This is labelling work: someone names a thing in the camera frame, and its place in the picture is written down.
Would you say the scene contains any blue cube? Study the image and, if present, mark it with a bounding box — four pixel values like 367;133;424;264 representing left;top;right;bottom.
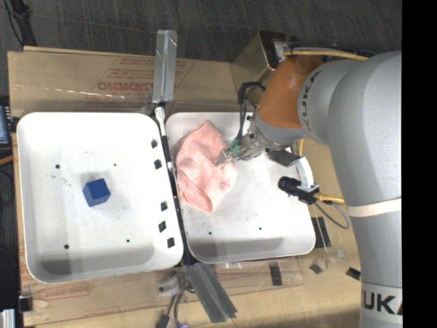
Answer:
82;178;112;208

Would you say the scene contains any brown cardboard board red print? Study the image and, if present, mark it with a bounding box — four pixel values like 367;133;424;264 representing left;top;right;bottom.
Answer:
6;45;308;328

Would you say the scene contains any black cylinder on white bracket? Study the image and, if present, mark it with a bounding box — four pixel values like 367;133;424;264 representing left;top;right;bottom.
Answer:
277;154;321;206

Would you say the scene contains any white plastic tray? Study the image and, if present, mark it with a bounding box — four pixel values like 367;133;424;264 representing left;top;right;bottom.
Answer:
164;111;317;264
16;111;185;284

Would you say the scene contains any thin black and white rod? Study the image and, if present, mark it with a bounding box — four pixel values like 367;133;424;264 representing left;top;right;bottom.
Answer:
154;105;191;267

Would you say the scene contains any pink cloth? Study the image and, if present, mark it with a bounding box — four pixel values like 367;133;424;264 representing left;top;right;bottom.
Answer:
174;120;240;214

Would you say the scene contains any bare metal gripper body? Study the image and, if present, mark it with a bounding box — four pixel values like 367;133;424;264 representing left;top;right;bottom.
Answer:
234;132;274;162

